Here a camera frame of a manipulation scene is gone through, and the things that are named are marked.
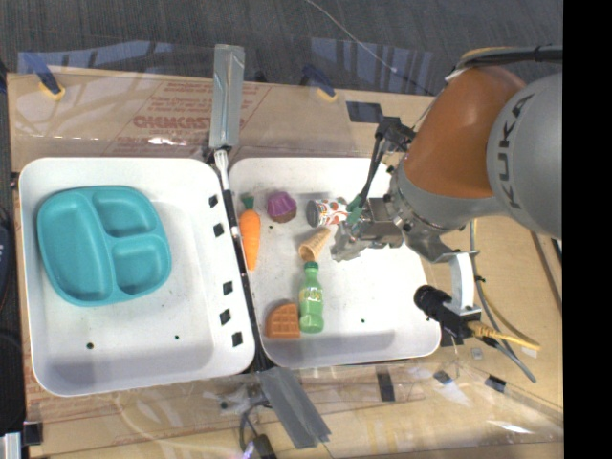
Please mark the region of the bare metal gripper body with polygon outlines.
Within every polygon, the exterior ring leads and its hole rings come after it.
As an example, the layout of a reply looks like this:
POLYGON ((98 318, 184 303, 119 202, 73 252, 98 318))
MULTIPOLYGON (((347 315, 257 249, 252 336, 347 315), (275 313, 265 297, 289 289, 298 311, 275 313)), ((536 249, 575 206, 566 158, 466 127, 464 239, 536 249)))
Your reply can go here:
POLYGON ((358 251, 407 246, 404 219, 397 217, 393 195, 368 197, 358 207, 360 217, 352 228, 352 241, 358 251))

